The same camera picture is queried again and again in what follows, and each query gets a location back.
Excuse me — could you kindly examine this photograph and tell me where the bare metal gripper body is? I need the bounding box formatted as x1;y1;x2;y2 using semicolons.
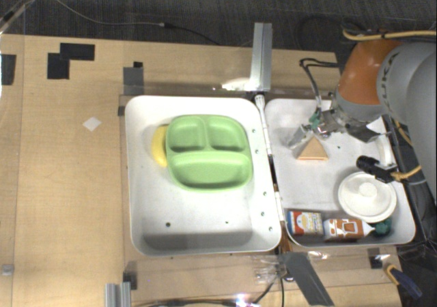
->
308;108;350;138

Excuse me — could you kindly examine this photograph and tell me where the tan triangular bread slice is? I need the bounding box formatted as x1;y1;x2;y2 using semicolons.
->
296;136;330;162

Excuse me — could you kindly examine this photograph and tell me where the thin black and white rod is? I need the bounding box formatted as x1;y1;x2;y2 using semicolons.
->
254;94;285;222

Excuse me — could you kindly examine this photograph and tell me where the white plastic tray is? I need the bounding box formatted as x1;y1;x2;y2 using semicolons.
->
124;95;283;258
264;98;417;249

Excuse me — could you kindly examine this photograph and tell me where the white bowl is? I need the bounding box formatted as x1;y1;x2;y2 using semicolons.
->
337;171;398;224

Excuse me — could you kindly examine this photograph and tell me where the orange and white carton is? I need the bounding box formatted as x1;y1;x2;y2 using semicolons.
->
286;209;324;237

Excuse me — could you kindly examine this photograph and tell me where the green divided plate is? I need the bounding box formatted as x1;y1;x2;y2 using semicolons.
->
165;114;255;193

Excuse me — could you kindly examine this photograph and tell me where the brown and white carton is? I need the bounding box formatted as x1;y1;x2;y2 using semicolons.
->
322;218;376;243

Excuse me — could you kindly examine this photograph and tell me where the green broccoli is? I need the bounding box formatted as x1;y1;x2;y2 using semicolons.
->
373;218;393;237

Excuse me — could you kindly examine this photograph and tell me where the yellow banana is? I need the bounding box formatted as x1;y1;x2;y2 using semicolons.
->
150;124;169;168

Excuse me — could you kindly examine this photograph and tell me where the black cylinder on white bracket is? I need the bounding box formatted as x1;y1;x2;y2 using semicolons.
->
356;133;399;184

